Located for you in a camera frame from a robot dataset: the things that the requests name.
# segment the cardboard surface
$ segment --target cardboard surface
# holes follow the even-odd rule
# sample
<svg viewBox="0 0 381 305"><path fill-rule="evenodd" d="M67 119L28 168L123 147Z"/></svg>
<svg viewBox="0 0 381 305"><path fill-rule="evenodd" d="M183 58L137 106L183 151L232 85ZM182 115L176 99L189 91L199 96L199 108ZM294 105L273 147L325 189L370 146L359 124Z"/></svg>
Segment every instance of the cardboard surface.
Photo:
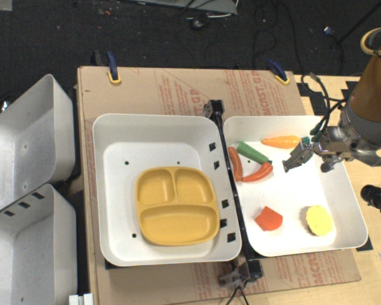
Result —
<svg viewBox="0 0 381 305"><path fill-rule="evenodd" d="M110 84L105 67L78 70L86 223L91 291L100 305L173 304L230 296L218 277L226 263L106 269L99 245L92 126L105 113L200 115L209 99L224 101L225 116L302 115L294 77L283 86L268 71L119 68L122 83ZM351 250L265 258L264 277L246 294L261 294L360 280Z"/></svg>

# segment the white tray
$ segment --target white tray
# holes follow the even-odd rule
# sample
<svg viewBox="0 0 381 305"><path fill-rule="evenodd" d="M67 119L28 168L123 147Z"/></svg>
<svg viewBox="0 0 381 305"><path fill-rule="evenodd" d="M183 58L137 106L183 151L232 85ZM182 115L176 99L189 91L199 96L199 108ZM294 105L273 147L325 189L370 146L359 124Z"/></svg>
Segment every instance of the white tray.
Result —
<svg viewBox="0 0 381 305"><path fill-rule="evenodd" d="M77 290L76 216L49 184L0 212L0 305L64 305Z"/></svg>
<svg viewBox="0 0 381 305"><path fill-rule="evenodd" d="M201 116L105 114L93 124L100 246L116 266L229 261L241 238L220 135ZM187 166L204 172L216 192L227 225L197 245L162 247L146 241L135 208L135 182L145 170ZM228 242L229 234L235 240Z"/></svg>
<svg viewBox="0 0 381 305"><path fill-rule="evenodd" d="M250 245L267 257L307 252L355 248L365 244L368 232L356 195L343 163L322 173L322 159L313 155L306 164L285 173L282 160L292 149L263 145L260 141L282 135L308 136L319 122L317 116L241 116L224 124L228 146L244 141L273 160L273 173L258 182L238 182L237 191ZM246 175L258 165L241 156ZM331 214L334 229L326 236L310 233L305 212L313 205L324 206ZM268 206L283 216L283 225L275 231L262 231L254 218Z"/></svg>
<svg viewBox="0 0 381 305"><path fill-rule="evenodd" d="M0 114L0 210L74 164L72 101L49 74Z"/></svg>

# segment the red pepper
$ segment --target red pepper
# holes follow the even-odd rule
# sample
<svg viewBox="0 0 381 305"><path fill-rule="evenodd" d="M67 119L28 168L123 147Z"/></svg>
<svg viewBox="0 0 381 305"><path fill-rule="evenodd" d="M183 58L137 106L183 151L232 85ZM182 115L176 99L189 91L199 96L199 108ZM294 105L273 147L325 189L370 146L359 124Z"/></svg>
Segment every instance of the red pepper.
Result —
<svg viewBox="0 0 381 305"><path fill-rule="evenodd" d="M264 164L261 165L260 169L257 170L255 173L252 173L249 176L243 177L241 179L241 182L254 182L256 180L261 180L264 177L268 176L274 167L271 165L269 161L266 161Z"/></svg>
<svg viewBox="0 0 381 305"><path fill-rule="evenodd" d="M229 147L227 148L229 151L229 156L231 163L233 164L233 174L234 174L234 180L236 182L240 182L243 178L243 167L241 165L241 159L239 156L239 153L237 152L236 148Z"/></svg>

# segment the yellow lemon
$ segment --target yellow lemon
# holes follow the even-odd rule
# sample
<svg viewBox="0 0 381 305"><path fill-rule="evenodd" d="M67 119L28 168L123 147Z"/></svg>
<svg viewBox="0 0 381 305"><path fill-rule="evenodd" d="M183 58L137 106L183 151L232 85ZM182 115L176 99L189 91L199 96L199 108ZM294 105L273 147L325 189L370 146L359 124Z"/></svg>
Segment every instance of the yellow lemon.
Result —
<svg viewBox="0 0 381 305"><path fill-rule="evenodd" d="M322 206L312 206L306 211L306 221L312 233L324 236L333 230L333 220Z"/></svg>

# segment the black bracket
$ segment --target black bracket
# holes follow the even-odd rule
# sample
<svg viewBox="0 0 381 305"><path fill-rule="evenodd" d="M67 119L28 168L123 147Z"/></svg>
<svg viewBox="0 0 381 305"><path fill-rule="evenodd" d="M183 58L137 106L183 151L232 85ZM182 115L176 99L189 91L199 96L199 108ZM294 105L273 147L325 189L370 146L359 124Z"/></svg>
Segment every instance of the black bracket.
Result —
<svg viewBox="0 0 381 305"><path fill-rule="evenodd" d="M208 119L211 119L216 124L220 134L220 140L222 141L222 148L223 148L224 158L226 162L227 173L229 174L229 180L230 180L230 185L233 192L234 203L236 204L236 212L237 212L237 217L239 221L241 240L242 240L241 251L242 253L244 253L244 256L246 257L247 273L249 277L248 280L255 281L263 277L262 267L259 261L259 258L262 258L262 256L260 256L259 254L256 253L256 251L254 251L254 249L250 245L250 242L248 241L246 225L243 219L243 212L241 210L241 204L240 204L239 195L237 192L236 182L234 181L234 177L232 174L229 153L227 152L227 145L224 138L223 119L222 119L223 113L224 113L224 107L223 107L223 102L221 100L209 100L203 109L203 116Z"/></svg>

